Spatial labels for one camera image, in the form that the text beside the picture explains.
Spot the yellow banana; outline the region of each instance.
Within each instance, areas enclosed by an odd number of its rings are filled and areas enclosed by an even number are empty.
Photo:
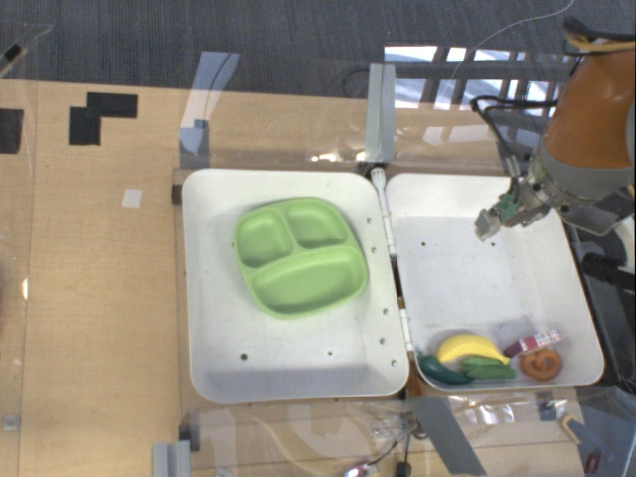
[[[464,355],[478,355],[497,359],[503,364],[508,364],[510,359],[503,355],[492,341],[475,334],[460,334],[452,336],[444,341],[437,350],[437,360],[448,362]]]

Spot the green plate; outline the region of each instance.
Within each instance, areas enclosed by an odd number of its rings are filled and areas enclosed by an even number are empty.
[[[349,225],[318,198],[248,212],[235,226],[234,249],[254,300],[279,318],[335,307],[367,285],[367,264]]]

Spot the green cucumber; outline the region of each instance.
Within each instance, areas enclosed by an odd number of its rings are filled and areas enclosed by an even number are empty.
[[[491,359],[490,357],[467,357],[461,363],[461,371],[468,373],[470,370],[480,368],[481,366],[510,366],[510,363],[505,365],[499,359]]]
[[[431,378],[435,378],[436,380],[440,380],[445,384],[460,385],[468,384],[473,381],[471,377],[467,377],[463,373],[449,370],[448,368],[446,368],[446,366],[441,364],[433,355],[418,355],[417,361],[419,362],[419,367],[425,375]]]
[[[499,380],[514,378],[517,373],[514,369],[500,363],[499,366],[486,365],[473,368],[467,371],[466,375],[476,380]]]

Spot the wooden table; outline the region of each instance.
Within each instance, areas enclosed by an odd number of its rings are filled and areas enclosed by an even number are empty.
[[[89,91],[137,94],[138,116],[103,119],[100,146],[70,146],[69,108],[86,106]],[[184,409],[193,404],[206,412],[207,443],[215,447],[214,455],[193,458],[197,477],[216,475],[222,464],[237,476],[339,475],[349,462],[382,449],[369,438],[368,415],[349,401],[307,403],[308,427],[307,418],[291,414],[302,405],[221,408],[182,397],[190,385],[184,385],[170,194],[188,97],[187,90],[1,81],[0,107],[25,110],[23,145],[25,136],[35,145],[35,151],[23,146],[18,155],[0,155],[0,181],[26,200],[10,216],[13,228],[24,230],[12,255],[30,258],[27,308],[15,287],[19,276],[5,278],[14,286],[4,299],[22,307],[0,318],[0,415],[19,413],[22,424],[0,431],[2,476],[150,476],[152,444],[174,442]],[[399,152],[428,154],[434,166],[466,150],[452,140],[422,149],[426,116],[439,119],[425,107],[397,115],[414,137]],[[334,136],[355,151],[364,136],[365,102],[224,94],[213,117],[217,164],[240,159],[253,166],[283,157],[285,167],[306,164],[308,147],[327,150]],[[470,112],[453,118],[461,126],[480,124]],[[474,171],[492,171],[498,163],[492,140],[468,146]],[[123,206],[128,190],[141,191],[138,207]],[[15,359],[22,346],[23,358]],[[560,394],[573,398],[572,391]],[[351,444],[338,442],[342,459],[326,457],[298,434],[309,429],[333,438],[346,432],[345,424],[357,426],[357,434]],[[522,432],[528,428],[530,436]],[[555,423],[488,430],[475,446],[491,475],[582,475],[575,446]],[[414,476],[446,475],[428,442],[414,443],[412,452]],[[398,452],[380,475],[392,475],[395,457]]]

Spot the gray carpet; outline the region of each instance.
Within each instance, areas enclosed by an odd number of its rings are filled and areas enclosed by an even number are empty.
[[[474,45],[568,0],[0,0],[0,22],[53,25],[40,44],[42,80],[190,86],[201,50],[379,61],[386,44]],[[633,32],[635,0],[576,0],[592,28]],[[558,52],[562,16],[488,46]],[[254,81],[252,89],[265,89]]]

